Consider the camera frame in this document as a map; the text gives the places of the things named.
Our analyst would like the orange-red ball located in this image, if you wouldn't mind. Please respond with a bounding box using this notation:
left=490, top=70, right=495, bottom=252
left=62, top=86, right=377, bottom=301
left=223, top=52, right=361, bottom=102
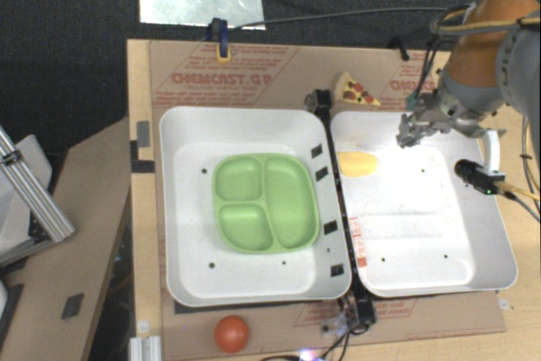
left=213, top=315, right=251, bottom=354

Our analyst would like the thin black and white rod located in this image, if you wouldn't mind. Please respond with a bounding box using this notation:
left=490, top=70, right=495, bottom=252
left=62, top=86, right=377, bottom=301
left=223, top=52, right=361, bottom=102
left=319, top=105, right=369, bottom=309

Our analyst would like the white plastic tray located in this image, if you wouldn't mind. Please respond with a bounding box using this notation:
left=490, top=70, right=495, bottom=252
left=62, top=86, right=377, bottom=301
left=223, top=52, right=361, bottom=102
left=159, top=106, right=353, bottom=308
left=329, top=110, right=520, bottom=298

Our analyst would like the brown cardboard board red print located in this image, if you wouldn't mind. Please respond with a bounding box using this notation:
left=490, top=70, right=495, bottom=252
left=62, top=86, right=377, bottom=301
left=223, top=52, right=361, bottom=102
left=148, top=40, right=508, bottom=361

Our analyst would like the black block with thin wires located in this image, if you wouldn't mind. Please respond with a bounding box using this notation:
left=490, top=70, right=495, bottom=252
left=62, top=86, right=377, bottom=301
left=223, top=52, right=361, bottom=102
left=356, top=294, right=378, bottom=327
left=303, top=88, right=333, bottom=113

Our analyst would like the toy pizza slice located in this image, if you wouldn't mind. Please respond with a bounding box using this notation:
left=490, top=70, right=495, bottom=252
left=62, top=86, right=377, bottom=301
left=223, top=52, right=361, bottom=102
left=332, top=71, right=382, bottom=108

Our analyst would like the green divided plate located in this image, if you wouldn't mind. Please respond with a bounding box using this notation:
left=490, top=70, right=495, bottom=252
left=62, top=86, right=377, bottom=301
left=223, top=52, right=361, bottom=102
left=211, top=153, right=321, bottom=255

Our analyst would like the black cylinder on white bracket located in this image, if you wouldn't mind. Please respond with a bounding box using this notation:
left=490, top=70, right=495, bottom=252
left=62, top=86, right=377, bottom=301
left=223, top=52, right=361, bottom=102
left=454, top=129, right=507, bottom=196

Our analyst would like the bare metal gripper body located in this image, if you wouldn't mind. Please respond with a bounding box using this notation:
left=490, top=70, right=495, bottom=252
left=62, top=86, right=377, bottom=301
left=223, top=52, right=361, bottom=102
left=410, top=90, right=482, bottom=135

